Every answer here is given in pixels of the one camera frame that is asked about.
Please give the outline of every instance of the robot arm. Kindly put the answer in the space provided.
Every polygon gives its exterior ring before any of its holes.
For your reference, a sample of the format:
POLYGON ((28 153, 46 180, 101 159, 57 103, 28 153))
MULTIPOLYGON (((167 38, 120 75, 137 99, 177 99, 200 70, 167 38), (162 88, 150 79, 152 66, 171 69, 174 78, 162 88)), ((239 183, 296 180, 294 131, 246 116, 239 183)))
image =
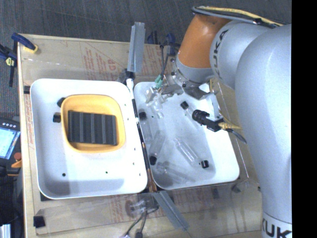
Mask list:
POLYGON ((193 89, 217 77, 235 90, 263 195, 263 237, 291 238, 291 25, 208 17, 195 15, 176 66, 193 89))

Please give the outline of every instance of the electronic device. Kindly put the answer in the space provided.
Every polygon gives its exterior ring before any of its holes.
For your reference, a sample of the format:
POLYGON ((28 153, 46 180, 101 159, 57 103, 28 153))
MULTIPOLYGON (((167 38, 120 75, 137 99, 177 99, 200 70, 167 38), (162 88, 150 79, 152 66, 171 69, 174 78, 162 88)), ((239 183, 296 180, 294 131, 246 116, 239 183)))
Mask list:
POLYGON ((0 176, 18 175, 20 168, 12 167, 18 160, 14 154, 21 151, 20 123, 0 118, 0 176))

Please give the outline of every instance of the gray floor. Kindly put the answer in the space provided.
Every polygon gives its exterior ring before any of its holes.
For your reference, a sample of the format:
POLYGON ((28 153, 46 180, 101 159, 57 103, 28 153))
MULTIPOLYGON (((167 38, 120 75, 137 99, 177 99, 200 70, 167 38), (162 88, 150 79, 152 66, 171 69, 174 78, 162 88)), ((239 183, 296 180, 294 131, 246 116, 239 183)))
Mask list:
MULTIPOLYGON (((13 32, 127 42, 135 21, 145 23, 146 36, 157 30, 163 41, 172 32, 181 43, 194 5, 242 9, 292 22, 292 0, 0 0, 0 43, 12 48, 13 32)), ((9 71, 0 61, 0 117, 8 119, 19 115, 17 76, 9 87, 9 71)), ((6 222, 13 207, 2 205, 11 201, 13 183, 0 178, 0 216, 6 222)))

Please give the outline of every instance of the screen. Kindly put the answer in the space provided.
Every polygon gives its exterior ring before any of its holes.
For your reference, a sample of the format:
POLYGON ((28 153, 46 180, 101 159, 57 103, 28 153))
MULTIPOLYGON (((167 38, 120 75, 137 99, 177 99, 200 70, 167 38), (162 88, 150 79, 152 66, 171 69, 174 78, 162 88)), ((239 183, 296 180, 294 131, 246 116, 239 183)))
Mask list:
POLYGON ((19 136, 20 132, 17 130, 0 127, 0 158, 10 159, 19 136))

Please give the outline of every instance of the white tray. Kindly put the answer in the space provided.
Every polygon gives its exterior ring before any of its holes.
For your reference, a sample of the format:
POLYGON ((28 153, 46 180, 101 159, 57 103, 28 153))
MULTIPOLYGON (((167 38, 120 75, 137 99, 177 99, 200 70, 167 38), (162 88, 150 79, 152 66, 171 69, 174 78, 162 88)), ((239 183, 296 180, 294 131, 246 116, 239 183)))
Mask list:
POLYGON ((41 193, 51 199, 138 193, 147 174, 128 88, 118 82, 39 79, 31 86, 37 177, 41 193), (122 112, 126 142, 106 153, 78 153, 53 122, 56 104, 75 94, 101 94, 114 98, 122 112))
MULTIPOLYGON (((185 93, 179 96, 175 94, 162 104, 163 118, 160 119, 151 106, 145 103, 146 90, 151 86, 154 87, 155 84, 152 82, 138 83, 134 88, 134 96, 137 109, 144 109, 147 113, 152 134, 155 135, 155 132, 160 129, 167 136, 157 162, 168 162, 169 165, 165 175, 157 172, 156 165, 151 166, 155 183, 159 187, 169 190, 236 180, 239 176, 239 166, 228 132, 224 130, 213 132, 206 126, 200 126, 196 122, 192 123, 191 118, 186 117, 180 107, 180 104, 186 101, 194 110, 210 112, 210 102, 208 103, 206 99, 198 101, 185 93), (186 142, 203 159, 207 159, 210 166, 206 169, 190 166, 175 147, 173 140, 176 137, 186 142), (169 176, 169 169, 175 170, 176 175, 169 176)), ((146 142, 148 154, 150 147, 151 142, 146 142)))

